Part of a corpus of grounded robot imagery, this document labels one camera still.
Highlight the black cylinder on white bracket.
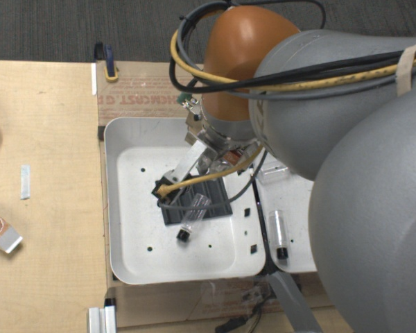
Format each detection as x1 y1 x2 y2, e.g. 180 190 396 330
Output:
151 139 234 227

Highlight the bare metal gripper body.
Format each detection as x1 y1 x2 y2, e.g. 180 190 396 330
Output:
184 122 261 175

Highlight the white plastic tray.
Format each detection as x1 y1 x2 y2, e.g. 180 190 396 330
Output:
103 117 267 286
252 150 318 274

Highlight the brown cardboard board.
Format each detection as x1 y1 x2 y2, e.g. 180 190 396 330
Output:
96 60 335 330

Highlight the brown and white carton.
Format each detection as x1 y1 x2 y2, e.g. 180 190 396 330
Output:
0 206 24 255

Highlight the thin black rod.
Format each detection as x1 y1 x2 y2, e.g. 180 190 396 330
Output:
250 167 274 276

